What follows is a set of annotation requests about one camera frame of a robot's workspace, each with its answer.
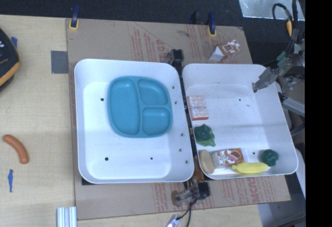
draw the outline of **small box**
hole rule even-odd
[[[236,40],[233,40],[231,42],[227,42],[226,44],[217,46],[209,59],[219,62],[224,57],[237,54],[240,50],[241,46],[239,43]]]
[[[187,96],[187,102],[191,120],[206,120],[209,118],[203,95]]]
[[[213,152],[211,155],[216,169],[243,163],[247,159],[244,156],[244,152],[240,148],[220,150]]]

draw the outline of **white tray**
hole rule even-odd
[[[276,165],[259,174],[240,174],[231,168],[206,174],[212,179],[229,179],[292,174],[298,166],[295,147],[275,84],[253,92],[252,83],[265,70],[261,65],[189,64],[183,69],[186,95],[204,95],[216,146],[196,144],[197,151],[242,148],[249,162],[259,162],[265,149],[279,154]]]
[[[118,135],[107,112],[115,78],[148,77],[169,92],[171,129],[154,138]],[[177,182],[193,174],[193,158],[178,73],[165,63],[85,59],[74,70],[78,167],[91,183]]]

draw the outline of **toy sausage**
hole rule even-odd
[[[27,151],[26,151],[25,147],[23,146],[23,144],[17,138],[15,138],[12,135],[7,134],[4,136],[4,142],[8,143],[16,150],[16,152],[19,155],[20,162],[22,164],[26,164],[29,162],[29,156],[27,154]]]

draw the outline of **blue clamp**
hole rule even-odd
[[[73,17],[69,21],[69,29],[72,31],[76,31],[78,29],[79,20],[77,19],[79,12],[79,3],[76,3],[74,6]]]
[[[211,37],[215,37],[217,35],[216,32],[216,17],[214,16],[214,14],[212,12],[209,12],[209,27],[207,29],[207,31],[209,32],[209,35]]]

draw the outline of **yellow clamp pad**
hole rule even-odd
[[[72,19],[69,20],[69,25],[68,25],[68,28],[72,31],[76,31],[78,29],[78,23],[79,23],[79,20],[77,20],[76,22],[76,26],[75,27],[72,27],[71,26],[71,23],[72,23]]]
[[[215,37],[217,35],[217,30],[214,30],[214,34],[211,34],[210,27],[207,27],[207,33],[210,37]]]

